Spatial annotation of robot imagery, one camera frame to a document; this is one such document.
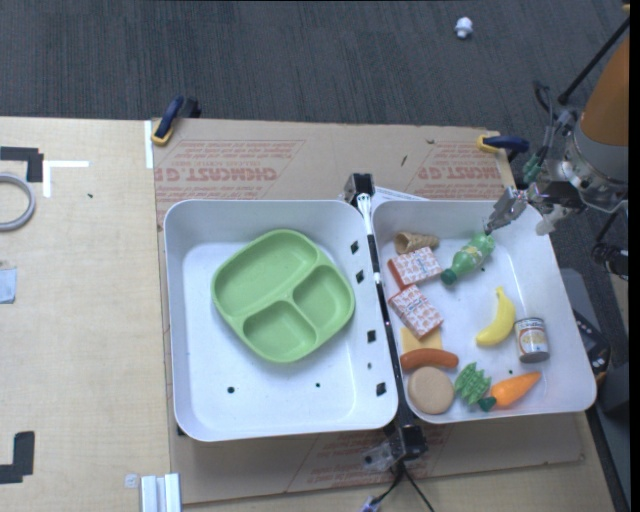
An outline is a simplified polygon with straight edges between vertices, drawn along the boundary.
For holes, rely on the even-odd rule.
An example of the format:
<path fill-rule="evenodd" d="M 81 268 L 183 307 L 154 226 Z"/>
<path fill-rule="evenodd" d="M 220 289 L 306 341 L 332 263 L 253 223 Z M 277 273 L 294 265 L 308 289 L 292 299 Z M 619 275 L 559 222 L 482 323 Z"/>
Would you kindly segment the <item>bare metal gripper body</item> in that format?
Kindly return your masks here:
<path fill-rule="evenodd" d="M 527 196 L 533 203 L 576 211 L 592 208 L 611 213 L 622 206 L 628 196 L 626 173 L 606 174 L 578 158 L 528 163 L 525 184 Z"/>

